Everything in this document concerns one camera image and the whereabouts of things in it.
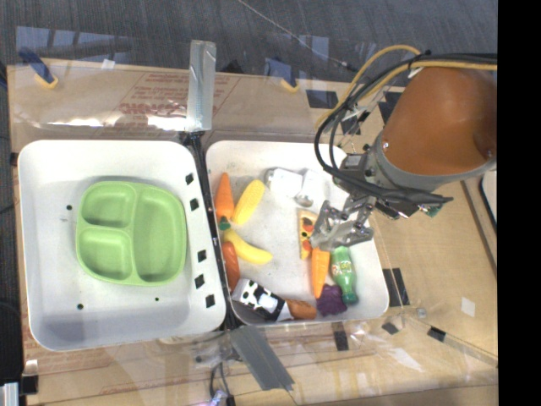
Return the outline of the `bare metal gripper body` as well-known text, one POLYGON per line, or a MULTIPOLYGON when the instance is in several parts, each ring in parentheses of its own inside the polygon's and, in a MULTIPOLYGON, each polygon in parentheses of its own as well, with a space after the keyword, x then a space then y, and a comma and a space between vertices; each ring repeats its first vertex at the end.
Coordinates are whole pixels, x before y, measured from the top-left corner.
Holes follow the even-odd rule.
POLYGON ((338 177, 334 177, 333 181, 347 192, 342 208, 346 215, 371 212, 381 202, 381 198, 371 189, 377 172, 371 156, 369 152, 348 153, 341 161, 337 156, 332 156, 332 165, 338 172, 338 177))

